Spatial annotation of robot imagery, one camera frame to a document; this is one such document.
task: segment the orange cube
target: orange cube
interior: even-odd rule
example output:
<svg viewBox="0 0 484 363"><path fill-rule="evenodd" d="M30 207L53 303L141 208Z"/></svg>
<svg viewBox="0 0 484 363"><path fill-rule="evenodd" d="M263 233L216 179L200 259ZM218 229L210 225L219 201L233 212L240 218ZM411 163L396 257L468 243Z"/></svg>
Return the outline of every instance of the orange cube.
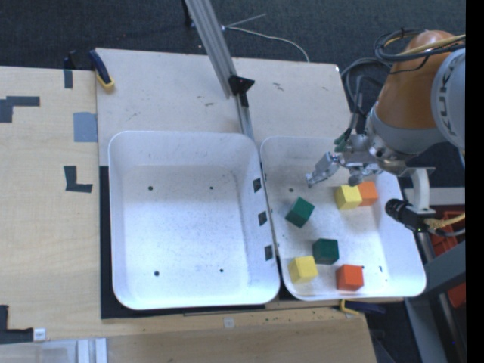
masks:
<svg viewBox="0 0 484 363"><path fill-rule="evenodd" d="M358 185L360 190L361 198L363 201L360 203L361 206L371 206L378 199L378 191L373 181L363 181Z"/></svg>
<svg viewBox="0 0 484 363"><path fill-rule="evenodd" d="M363 285L363 268L361 266L345 264L336 270L337 289L355 291Z"/></svg>

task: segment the dark green block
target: dark green block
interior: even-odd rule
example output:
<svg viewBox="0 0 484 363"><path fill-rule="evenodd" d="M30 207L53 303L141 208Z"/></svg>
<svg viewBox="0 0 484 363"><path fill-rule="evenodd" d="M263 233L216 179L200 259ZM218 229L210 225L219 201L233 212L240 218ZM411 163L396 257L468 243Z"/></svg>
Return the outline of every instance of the dark green block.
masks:
<svg viewBox="0 0 484 363"><path fill-rule="evenodd" d="M301 228L308 221L314 209L315 207L310 202L298 197L286 214L286 220Z"/></svg>
<svg viewBox="0 0 484 363"><path fill-rule="evenodd" d="M338 241L320 238L312 244L312 256L317 264L332 265L340 257Z"/></svg>

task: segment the tray with blocks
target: tray with blocks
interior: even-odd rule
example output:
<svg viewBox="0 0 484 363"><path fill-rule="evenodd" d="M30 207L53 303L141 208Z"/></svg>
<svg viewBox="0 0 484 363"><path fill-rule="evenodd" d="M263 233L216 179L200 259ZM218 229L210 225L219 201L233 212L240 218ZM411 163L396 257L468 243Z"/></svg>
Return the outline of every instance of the tray with blocks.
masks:
<svg viewBox="0 0 484 363"><path fill-rule="evenodd" d="M350 187L340 168L311 188L306 174L332 138L275 136L261 144L261 161L285 286L305 301L417 296L426 286L411 231L385 213L402 199L389 173Z"/></svg>

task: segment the white wire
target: white wire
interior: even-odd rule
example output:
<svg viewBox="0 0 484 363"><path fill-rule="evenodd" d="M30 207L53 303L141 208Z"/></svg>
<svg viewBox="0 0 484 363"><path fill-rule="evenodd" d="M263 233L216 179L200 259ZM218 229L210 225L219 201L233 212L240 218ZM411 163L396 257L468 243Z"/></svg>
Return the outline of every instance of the white wire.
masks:
<svg viewBox="0 0 484 363"><path fill-rule="evenodd" d="M303 48L301 46L297 45L296 43L291 42L290 40L283 39L283 38L278 38L277 36L264 35L263 33L257 33L255 31L251 31L249 29L244 29L244 28L240 28L240 27L225 26L224 28L227 28L227 29L235 29L236 31L241 31L243 33L249 33L249 34L252 34L252 35L261 36L261 37L266 38L266 39L280 40L281 42L289 43L290 45L293 45L293 46L297 47L297 49L300 50L304 54L304 57L306 58L306 61L309 62L309 56L303 50Z"/></svg>

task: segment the white tray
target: white tray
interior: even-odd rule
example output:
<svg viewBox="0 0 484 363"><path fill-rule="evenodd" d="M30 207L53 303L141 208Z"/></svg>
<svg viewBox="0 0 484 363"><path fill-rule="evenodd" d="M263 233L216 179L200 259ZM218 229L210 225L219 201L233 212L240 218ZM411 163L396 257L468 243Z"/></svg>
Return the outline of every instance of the white tray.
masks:
<svg viewBox="0 0 484 363"><path fill-rule="evenodd" d="M306 173L314 170L326 151L334 151L332 138L271 137L261 144L268 203L287 289L305 301L419 295L426 276L414 236L384 211L389 199L402 199L397 178L386 172L370 178L377 186L378 201L373 206L339 210L334 189L348 183L346 169L312 188L306 184ZM285 219L297 197L315 206L302 228ZM311 256L312 244L320 237L338 241L340 258L333 265L317 265L318 277L311 282L293 284L289 262L294 257ZM365 285L355 292L336 288L335 271L345 263L363 266Z"/></svg>
<svg viewBox="0 0 484 363"><path fill-rule="evenodd" d="M121 132L108 158L113 290L124 306L256 305L276 296L280 278L252 140Z"/></svg>

